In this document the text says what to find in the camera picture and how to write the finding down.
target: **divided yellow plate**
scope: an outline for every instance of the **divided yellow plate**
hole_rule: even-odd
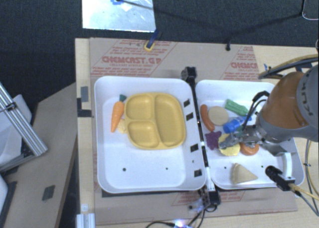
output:
[[[183,111],[179,101],[166,93],[142,93],[125,103],[125,123],[129,140],[142,149],[169,149],[186,138]]]

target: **purple star-shaped toy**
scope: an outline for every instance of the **purple star-shaped toy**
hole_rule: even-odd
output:
[[[218,148],[218,138],[221,136],[221,131],[217,132],[210,132],[208,134],[205,134],[207,146],[210,148],[210,150],[214,150],[215,148]]]

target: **orange carrot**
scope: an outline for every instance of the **orange carrot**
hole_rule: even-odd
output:
[[[120,100],[115,102],[113,106],[112,112],[112,120],[111,120],[111,132],[114,132],[116,127],[118,126],[121,117],[124,113],[124,100],[126,100],[126,96],[120,95]]]

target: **dark fabric surface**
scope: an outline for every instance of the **dark fabric surface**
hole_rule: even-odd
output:
[[[161,40],[314,46],[318,38],[318,21],[298,16],[302,0],[153,3]],[[0,81],[31,109],[75,81],[75,38],[151,35],[83,29],[81,9],[81,0],[0,0]],[[318,0],[309,0],[307,13],[318,17]]]

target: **brown sausage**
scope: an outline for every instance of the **brown sausage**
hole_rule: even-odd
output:
[[[244,155],[254,155],[258,152],[259,145],[256,144],[255,147],[251,148],[246,146],[244,143],[240,143],[240,152]]]
[[[205,124],[206,128],[209,131],[213,131],[215,129],[215,125],[211,122],[211,120],[208,117],[208,111],[207,111],[207,106],[206,105],[201,105],[200,106],[200,117]]]

